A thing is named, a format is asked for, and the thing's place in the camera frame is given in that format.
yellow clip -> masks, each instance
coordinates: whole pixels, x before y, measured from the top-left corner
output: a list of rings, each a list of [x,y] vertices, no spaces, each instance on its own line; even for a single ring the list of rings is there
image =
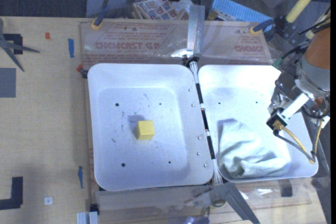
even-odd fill
[[[94,30],[98,30],[101,26],[102,26],[102,24],[103,24],[103,20],[100,22],[100,24],[99,25],[95,25],[95,22],[96,22],[96,20],[98,19],[98,17],[96,17],[94,20],[93,20],[93,22],[91,23],[91,27],[92,27],[92,29],[94,29]]]
[[[252,34],[252,35],[254,35],[254,36],[260,34],[261,32],[262,32],[262,29],[261,29],[261,30],[258,30],[258,31],[254,31],[254,30],[253,30],[253,27],[250,28],[250,34]]]

blue object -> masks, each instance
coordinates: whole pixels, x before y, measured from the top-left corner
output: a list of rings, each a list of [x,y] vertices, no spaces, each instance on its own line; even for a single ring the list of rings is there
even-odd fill
[[[257,12],[251,8],[245,7],[231,0],[213,0],[211,10],[219,10],[235,18],[238,22],[258,22],[272,20],[271,17]],[[265,31],[271,30],[271,26],[268,26]]]
[[[68,44],[69,44],[70,58],[74,58],[75,57],[75,42],[73,39],[68,38]]]
[[[78,167],[78,178],[80,182],[80,188],[84,188],[83,187],[83,167],[81,166]]]
[[[257,26],[253,27],[253,31],[257,32],[259,30],[264,30],[264,29],[266,29],[268,26],[270,26],[272,24],[273,24],[273,20],[272,19],[266,20],[266,21],[258,24]]]

black tape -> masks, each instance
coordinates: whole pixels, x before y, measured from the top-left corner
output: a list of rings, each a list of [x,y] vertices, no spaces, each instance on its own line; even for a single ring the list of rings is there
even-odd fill
[[[4,34],[7,41],[12,41],[14,44],[23,46],[23,38],[20,34]],[[22,50],[14,49],[14,54],[23,54]]]
[[[23,204],[23,177],[12,177],[10,199],[0,200],[0,210],[20,208]]]
[[[199,83],[196,83],[196,90],[197,90],[197,95],[198,95],[198,100],[200,104],[203,104],[203,98],[202,98],[202,92],[201,92],[201,86]]]
[[[215,157],[215,152],[214,152],[214,146],[212,145],[211,136],[207,136],[206,138],[208,140],[211,159],[215,159],[216,157]]]
[[[202,118],[203,118],[205,130],[209,131],[209,126],[208,126],[208,121],[206,119],[205,110],[201,109],[201,112],[202,112]]]

white tray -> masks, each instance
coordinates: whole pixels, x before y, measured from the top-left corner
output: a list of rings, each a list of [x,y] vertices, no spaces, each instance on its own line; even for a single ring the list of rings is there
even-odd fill
[[[290,161],[289,169],[281,177],[234,179],[224,167],[220,167],[220,173],[228,181],[249,182],[311,177],[318,170],[317,161],[312,165],[296,148],[275,137],[266,125],[270,116],[267,108],[279,75],[280,71],[272,66],[207,65],[201,67],[198,72],[206,117],[217,158],[223,122],[235,119],[260,134],[265,141],[265,146],[274,151],[277,156],[283,156]],[[287,128],[295,133],[308,151],[312,149],[301,113],[291,117]]]
[[[90,68],[88,85],[100,187],[119,191],[211,179],[196,86],[186,67],[100,63]],[[153,139],[137,140],[138,120],[153,120]]]

blue tape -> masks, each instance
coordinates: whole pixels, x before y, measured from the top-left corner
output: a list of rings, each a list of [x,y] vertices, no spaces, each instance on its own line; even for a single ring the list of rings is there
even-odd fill
[[[68,38],[68,44],[69,44],[70,58],[74,58],[75,57],[75,42],[73,39]]]
[[[251,8],[245,7],[241,4],[238,4],[231,0],[213,0],[211,9],[217,9],[223,13],[231,15],[236,18],[237,21],[243,22],[258,22],[262,23],[272,18],[257,12]],[[268,26],[265,31],[271,29],[271,26]]]

